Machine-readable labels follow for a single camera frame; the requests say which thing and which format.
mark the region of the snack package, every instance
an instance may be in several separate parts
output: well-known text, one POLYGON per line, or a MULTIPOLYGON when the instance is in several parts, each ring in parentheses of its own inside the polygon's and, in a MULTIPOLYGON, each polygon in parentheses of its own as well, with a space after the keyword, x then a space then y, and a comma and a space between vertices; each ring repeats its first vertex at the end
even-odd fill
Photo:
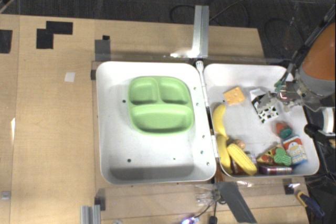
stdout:
POLYGON ((250 96, 251 96, 251 103, 254 107, 254 109, 256 110, 259 119, 261 120, 261 123, 265 123, 268 120, 271 120, 273 118, 276 118, 277 116, 279 116, 278 111, 276 110, 276 108, 272 105, 270 107, 268 107, 267 109, 264 109, 260 112, 258 112, 258 104, 261 103, 261 99, 263 98, 263 96, 266 93, 261 91, 260 89, 256 89, 253 91, 250 91, 250 96))
POLYGON ((307 156, 300 137, 293 136, 284 141, 284 148, 292 159, 292 164, 300 164, 307 161, 307 156))
POLYGON ((259 166, 259 172, 264 175, 290 175, 292 171, 292 167, 287 166, 271 166, 267 164, 259 166))

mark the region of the small box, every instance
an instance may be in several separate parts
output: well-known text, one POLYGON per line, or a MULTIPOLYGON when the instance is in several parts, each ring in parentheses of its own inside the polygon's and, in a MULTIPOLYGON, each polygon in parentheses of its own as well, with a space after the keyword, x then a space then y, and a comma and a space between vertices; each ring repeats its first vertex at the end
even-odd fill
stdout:
POLYGON ((284 148, 292 158, 292 164, 296 165, 307 161, 307 156, 300 137, 293 136, 284 141, 284 148))

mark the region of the black tape marking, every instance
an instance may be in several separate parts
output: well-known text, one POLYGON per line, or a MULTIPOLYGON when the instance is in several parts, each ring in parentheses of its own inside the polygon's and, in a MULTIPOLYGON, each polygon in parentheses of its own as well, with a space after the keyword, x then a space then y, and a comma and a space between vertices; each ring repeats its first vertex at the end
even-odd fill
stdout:
POLYGON ((91 80, 96 80, 96 70, 92 69, 90 75, 91 75, 91 80))
POLYGON ((47 31, 50 34, 72 35, 73 23, 47 21, 47 31))
POLYGON ((8 54, 12 47, 12 30, 0 30, 0 54, 8 54))
POLYGON ((37 29, 36 32, 36 49, 53 49, 54 35, 46 29, 37 29))

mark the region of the wooden table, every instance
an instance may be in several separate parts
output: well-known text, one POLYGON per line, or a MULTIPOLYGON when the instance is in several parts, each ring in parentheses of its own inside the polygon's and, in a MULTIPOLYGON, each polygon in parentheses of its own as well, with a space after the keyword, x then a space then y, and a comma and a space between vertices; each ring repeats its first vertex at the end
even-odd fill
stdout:
MULTIPOLYGON (((193 26, 0 15, 0 29, 13 30, 10 54, 0 54, 0 190, 12 192, 11 200, 0 200, 0 222, 78 223, 80 207, 92 206, 96 194, 90 80, 95 39, 110 36, 112 53, 168 55, 191 47, 193 26), (73 34, 54 35, 52 50, 36 49, 36 29, 45 29, 47 20, 73 22, 73 34), (74 82, 65 82, 67 72, 76 73, 74 82)), ((264 56, 256 29, 231 27, 209 28, 209 54, 264 56)), ((296 180, 306 191, 303 178, 296 180)), ((308 223, 293 195, 259 190, 246 201, 258 223, 308 223)), ((192 213, 122 220, 179 223, 192 213)), ((236 223, 227 206, 219 206, 217 216, 218 223, 236 223)))

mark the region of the toy food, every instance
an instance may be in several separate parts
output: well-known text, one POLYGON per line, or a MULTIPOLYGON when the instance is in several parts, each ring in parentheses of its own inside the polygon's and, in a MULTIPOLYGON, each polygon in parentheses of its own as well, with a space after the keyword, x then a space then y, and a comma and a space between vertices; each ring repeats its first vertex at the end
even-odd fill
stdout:
POLYGON ((250 160, 246 153, 236 144, 227 147, 230 157, 250 176, 257 173, 256 165, 250 160))
POLYGON ((229 90, 223 93, 223 95, 224 95, 224 98, 226 99, 226 102, 229 105, 241 103, 245 100, 245 96, 243 92, 241 91, 240 87, 236 87, 232 90, 229 90))
POLYGON ((283 148, 277 148, 275 150, 275 155, 273 158, 276 164, 289 166, 291 165, 291 157, 286 154, 286 151, 283 148))
POLYGON ((216 107, 214 113, 213 113, 213 124, 215 132, 217 132, 219 135, 216 136, 217 140, 217 148, 218 153, 220 156, 220 163, 222 164, 224 170, 232 174, 232 170, 230 168, 230 156, 228 154, 228 151, 226 149, 226 143, 228 140, 228 136, 226 135, 224 124, 223 124, 223 115, 225 113, 226 106, 224 104, 219 105, 216 107))
POLYGON ((251 96, 251 103, 255 109, 255 111, 258 114, 259 119, 261 120, 261 123, 265 123, 268 120, 274 119, 277 116, 279 116, 279 113, 277 109, 274 107, 274 105, 269 106, 268 108, 264 110, 258 109, 259 104, 261 103, 261 99, 266 93, 261 91, 260 89, 255 89, 250 91, 251 96))
POLYGON ((299 164, 307 161, 305 149, 302 146, 301 139, 294 136, 284 141, 284 148, 291 157, 293 164, 299 164))
POLYGON ((236 144, 237 146, 239 146, 241 149, 244 149, 245 148, 245 143, 242 141, 242 140, 240 140, 240 139, 234 139, 233 141, 232 141, 232 143, 234 143, 234 144, 236 144))
POLYGON ((270 150, 262 154, 262 156, 257 158, 257 162, 268 165, 277 165, 277 163, 274 161, 274 155, 276 153, 277 148, 282 148, 281 144, 272 147, 270 150))
MULTIPOLYGON (((253 153, 246 153, 246 155, 255 165, 257 165, 256 155, 254 155, 253 153)), ((244 170, 233 159, 231 159, 231 170, 234 175, 240 175, 245 173, 244 170)))
POLYGON ((259 172, 264 175, 290 175, 292 171, 292 167, 287 166, 271 166, 267 164, 259 166, 259 172))
POLYGON ((276 130, 277 130, 277 135, 279 135, 279 137, 282 139, 286 139, 293 133, 292 128, 289 127, 289 125, 284 122, 277 122, 276 130))

